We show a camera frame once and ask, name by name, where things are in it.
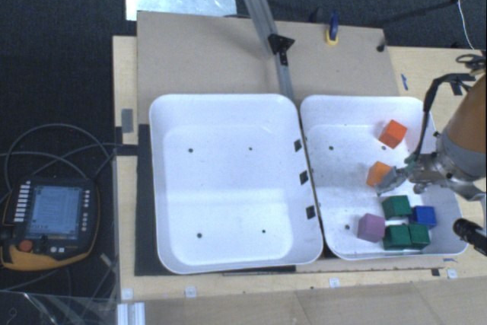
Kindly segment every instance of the table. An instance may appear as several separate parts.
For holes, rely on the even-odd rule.
[[[175,17],[171,15],[157,16],[163,22],[174,22]],[[188,21],[188,18],[206,18],[179,16],[182,18],[181,24]],[[239,24],[239,33],[255,34],[249,21],[232,21],[231,24]],[[286,33],[297,32],[302,28],[289,22],[278,24],[279,30],[286,30]],[[306,34],[314,35],[320,27],[312,27]],[[344,29],[344,37],[353,37],[350,45],[375,46],[379,45],[382,37],[381,30],[360,29],[349,27]],[[141,45],[135,37],[114,37],[113,38],[113,77],[115,94],[115,121],[116,126],[122,125],[122,110],[132,110],[132,118],[144,118],[144,114],[137,114],[140,105],[137,104],[137,96],[140,95],[140,88],[144,85],[138,83],[138,50]],[[231,44],[230,40],[217,43],[219,45]],[[296,50],[300,56],[313,57],[313,53],[306,50]],[[461,65],[455,63],[455,59],[460,54],[469,51],[462,49],[423,49],[423,48],[401,48],[388,47],[385,55],[390,57],[392,64],[391,77],[395,85],[395,91],[390,90],[389,94],[399,94],[401,96],[412,96],[422,99],[428,89],[431,80],[448,72],[463,71]],[[310,64],[303,64],[295,56],[291,56],[291,67],[295,72],[299,72],[300,67],[307,67],[308,77],[310,77]],[[347,83],[347,69],[343,69],[345,75],[343,84]],[[406,77],[408,90],[403,84],[403,77]],[[303,97],[302,91],[306,85],[306,74],[302,73],[298,82],[294,84],[297,88],[296,96]],[[368,88],[370,94],[377,93],[377,86]],[[455,111],[456,106],[461,101],[449,91],[449,88],[439,90],[432,113],[435,125],[438,129],[443,129],[448,119]],[[124,144],[137,144],[137,126],[133,126],[131,132],[123,133]],[[459,278],[470,278],[487,276],[487,267],[483,266],[483,257],[471,247],[459,256],[444,259],[442,256],[413,257],[411,259],[399,258],[397,260],[375,260],[363,262],[346,262],[344,260],[322,260],[309,266],[299,266],[298,271],[293,274],[272,274],[272,275],[235,275],[208,274],[194,276],[134,276],[134,251],[135,251],[135,194],[136,194],[136,167],[137,158],[133,156],[118,156],[114,165],[116,181],[116,207],[115,219],[118,227],[116,245],[119,249],[119,287],[121,301],[150,301],[165,298],[182,298],[185,289],[196,287],[199,297],[223,296],[223,295],[242,295],[249,293],[276,293],[294,292],[300,290],[329,288],[330,279],[339,280],[340,286],[360,286],[360,285],[385,285],[398,282],[427,282],[447,279],[447,272],[443,268],[455,268]],[[479,183],[485,189],[485,180]],[[459,199],[460,207],[465,218],[477,223],[482,223],[482,210],[480,205],[468,203]],[[439,276],[433,276],[431,269],[442,269]]]

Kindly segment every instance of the white tray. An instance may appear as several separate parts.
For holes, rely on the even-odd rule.
[[[405,182],[378,197],[365,184],[375,161],[404,166],[418,144],[422,102],[411,97],[312,96],[301,105],[301,119],[307,152],[323,218],[326,243],[335,255],[347,260],[387,256],[458,254],[466,243],[453,232],[461,217],[453,191],[429,187],[422,195]],[[408,128],[405,139],[395,148],[383,148],[378,137],[391,119]],[[422,152],[434,151],[434,125],[430,117]],[[357,238],[358,220],[365,213],[384,216],[381,202],[392,195],[407,195],[411,206],[433,206],[437,226],[430,230],[431,244],[420,250],[385,250],[382,242]],[[387,222],[400,224],[406,220]]]
[[[321,254],[289,99],[165,95],[149,117],[158,254],[170,271],[285,266]]]

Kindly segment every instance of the orange block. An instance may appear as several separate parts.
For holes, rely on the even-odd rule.
[[[371,169],[368,170],[367,181],[365,183],[371,187],[379,184],[384,176],[386,176],[387,172],[390,171],[390,168],[392,168],[390,165],[377,161],[372,165]]]
[[[407,127],[392,119],[379,137],[379,141],[394,149],[406,134]]]

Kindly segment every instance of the button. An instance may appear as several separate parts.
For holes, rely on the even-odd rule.
[[[33,242],[31,240],[22,240],[18,244],[18,249],[21,252],[31,252],[33,248]]]

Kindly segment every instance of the block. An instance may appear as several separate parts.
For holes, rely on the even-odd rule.
[[[392,119],[380,135],[379,141],[394,149],[404,139],[407,129],[407,127]]]
[[[409,223],[426,225],[428,228],[436,226],[436,214],[432,206],[416,206],[409,216]]]
[[[411,236],[407,225],[391,225],[386,227],[382,240],[385,250],[404,250],[411,247]]]
[[[426,225],[410,224],[408,228],[412,249],[423,249],[431,243],[429,240],[428,227]]]
[[[406,195],[390,196],[382,202],[386,219],[404,218],[412,214],[409,199]]]
[[[386,219],[379,215],[367,213],[358,221],[357,237],[362,240],[377,243],[384,237],[385,231]]]
[[[367,180],[365,183],[371,187],[379,184],[382,182],[382,179],[384,176],[386,176],[387,172],[390,171],[390,168],[392,168],[390,165],[376,161],[375,164],[372,165],[372,167],[368,170]]]

